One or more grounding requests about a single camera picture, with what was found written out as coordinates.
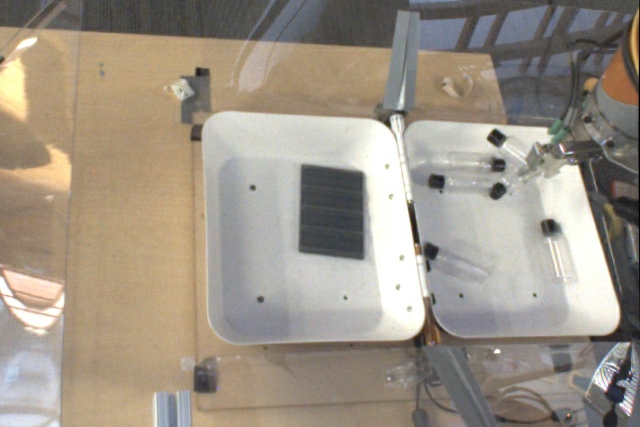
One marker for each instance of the clear bottle with black cap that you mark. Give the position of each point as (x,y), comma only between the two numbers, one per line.
(462,182)
(510,146)
(559,255)
(498,190)
(470,159)
(455,264)

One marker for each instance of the white plastic tray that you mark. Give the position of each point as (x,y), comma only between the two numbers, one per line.
(260,235)
(505,235)

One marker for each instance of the dark grey ridged rack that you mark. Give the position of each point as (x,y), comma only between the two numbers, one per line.
(332,212)

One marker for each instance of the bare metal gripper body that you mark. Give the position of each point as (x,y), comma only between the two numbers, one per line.
(597,142)

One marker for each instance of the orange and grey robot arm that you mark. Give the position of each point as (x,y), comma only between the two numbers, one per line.
(620,75)

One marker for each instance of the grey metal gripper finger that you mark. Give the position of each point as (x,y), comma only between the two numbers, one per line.
(555,163)
(536,157)

